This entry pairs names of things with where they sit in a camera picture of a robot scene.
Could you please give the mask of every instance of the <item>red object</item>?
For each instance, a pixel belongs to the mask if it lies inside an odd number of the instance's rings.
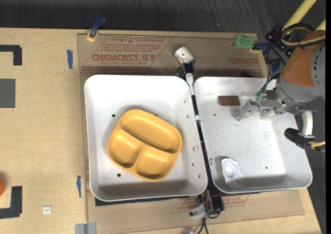
[[[5,190],[5,184],[4,184],[3,180],[0,179],[0,196],[2,195],[4,190]]]

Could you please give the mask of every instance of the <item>compartmented tray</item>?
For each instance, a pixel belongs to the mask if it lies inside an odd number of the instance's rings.
[[[107,145],[109,158],[120,168],[146,181],[164,179],[182,148],[182,136],[165,120],[139,109],[125,112]]]
[[[174,76],[94,75],[85,82],[84,94],[90,187],[98,199],[190,196],[206,189],[208,179],[203,153],[185,81]],[[119,118],[132,109],[157,115],[178,129],[182,136],[177,160],[161,181],[138,178],[108,156],[107,144],[113,129]]]

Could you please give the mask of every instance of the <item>gray carpet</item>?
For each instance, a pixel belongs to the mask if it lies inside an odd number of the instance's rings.
[[[98,14],[106,28],[256,33],[283,25],[302,0],[0,0],[0,27],[90,28]],[[326,16],[319,0],[303,21],[317,26]],[[325,140],[325,103],[318,109],[314,132]],[[313,171],[309,187],[323,233],[326,233],[325,154],[307,150]]]

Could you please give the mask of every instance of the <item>white sticker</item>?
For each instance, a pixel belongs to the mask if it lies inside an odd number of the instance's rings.
[[[43,211],[44,214],[51,214],[52,213],[52,206],[51,205],[43,206],[42,211]]]

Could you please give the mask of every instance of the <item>gray square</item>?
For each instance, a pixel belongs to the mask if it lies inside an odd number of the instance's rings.
[[[16,79],[0,79],[0,108],[15,108]]]

